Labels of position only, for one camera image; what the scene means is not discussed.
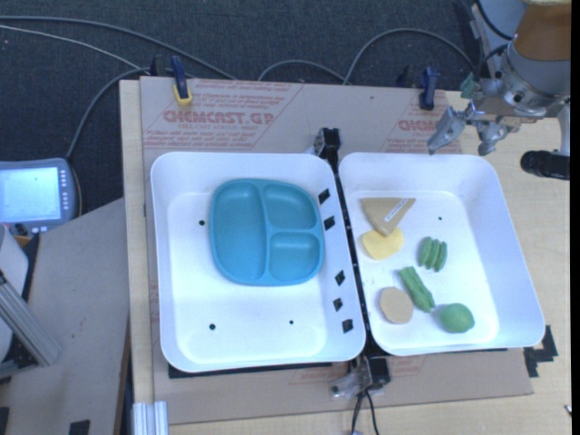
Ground black cylinder on white bracket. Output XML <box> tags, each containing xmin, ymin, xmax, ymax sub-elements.
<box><xmin>519</xmin><ymin>101</ymin><xmax>573</xmax><ymax>181</ymax></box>

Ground tan pizza slice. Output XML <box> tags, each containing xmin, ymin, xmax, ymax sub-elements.
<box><xmin>360</xmin><ymin>196</ymin><xmax>417</xmax><ymax>238</ymax></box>

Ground tan oval biscuit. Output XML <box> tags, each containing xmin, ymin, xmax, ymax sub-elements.
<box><xmin>378</xmin><ymin>286</ymin><xmax>415</xmax><ymax>325</ymax></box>

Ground white plastic tray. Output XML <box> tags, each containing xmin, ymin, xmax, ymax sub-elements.
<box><xmin>337</xmin><ymin>151</ymin><xmax>546</xmax><ymax>358</ymax></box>
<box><xmin>150</xmin><ymin>150</ymin><xmax>367</xmax><ymax>374</ymax></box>

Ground blue divided plate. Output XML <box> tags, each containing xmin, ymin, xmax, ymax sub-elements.
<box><xmin>208</xmin><ymin>178</ymin><xmax>326</xmax><ymax>288</ymax></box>

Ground green toy bean pod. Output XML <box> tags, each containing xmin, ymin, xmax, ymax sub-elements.
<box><xmin>398</xmin><ymin>266</ymin><xmax>437</xmax><ymax>314</ymax></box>

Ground green ridged toy vegetable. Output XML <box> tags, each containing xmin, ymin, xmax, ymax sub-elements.
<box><xmin>417</xmin><ymin>236</ymin><xmax>449</xmax><ymax>273</ymax></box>

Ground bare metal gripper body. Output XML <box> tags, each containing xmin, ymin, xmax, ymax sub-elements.
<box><xmin>469</xmin><ymin>71</ymin><xmax>569</xmax><ymax>131</ymax></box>

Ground thin black and white rod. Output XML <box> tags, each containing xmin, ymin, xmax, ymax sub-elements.
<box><xmin>329</xmin><ymin>150</ymin><xmax>373</xmax><ymax>363</ymax></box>

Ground green toy lime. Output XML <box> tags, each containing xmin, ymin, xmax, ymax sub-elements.
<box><xmin>437</xmin><ymin>302</ymin><xmax>476</xmax><ymax>334</ymax></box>

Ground brown cardboard board, red print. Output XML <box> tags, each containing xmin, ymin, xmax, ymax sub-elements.
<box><xmin>138</xmin><ymin>75</ymin><xmax>536</xmax><ymax>426</ymax></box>

